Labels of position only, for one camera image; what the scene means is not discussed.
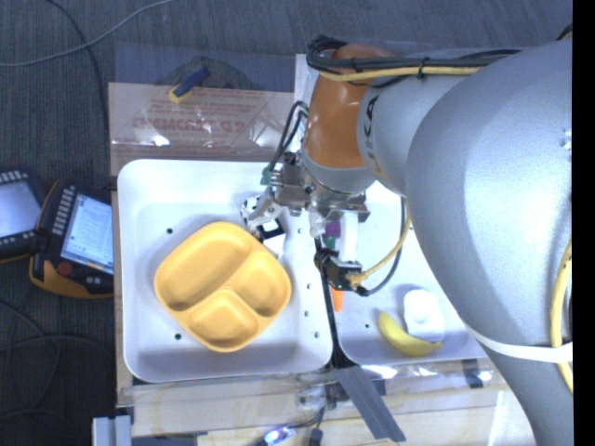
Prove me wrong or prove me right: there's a yellow divided plate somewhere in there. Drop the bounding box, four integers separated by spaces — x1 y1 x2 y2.
152 220 293 354

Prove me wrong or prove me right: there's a white plastic tray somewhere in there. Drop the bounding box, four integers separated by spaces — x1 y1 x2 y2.
332 178 490 368
115 158 334 384

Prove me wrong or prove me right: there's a black cylinder on white bracket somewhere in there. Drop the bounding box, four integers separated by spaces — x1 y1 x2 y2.
312 211 364 293

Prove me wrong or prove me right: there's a yellow banana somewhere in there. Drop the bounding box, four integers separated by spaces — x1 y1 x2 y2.
377 310 443 359

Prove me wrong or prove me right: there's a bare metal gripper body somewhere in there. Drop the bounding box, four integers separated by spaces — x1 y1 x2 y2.
268 151 372 225

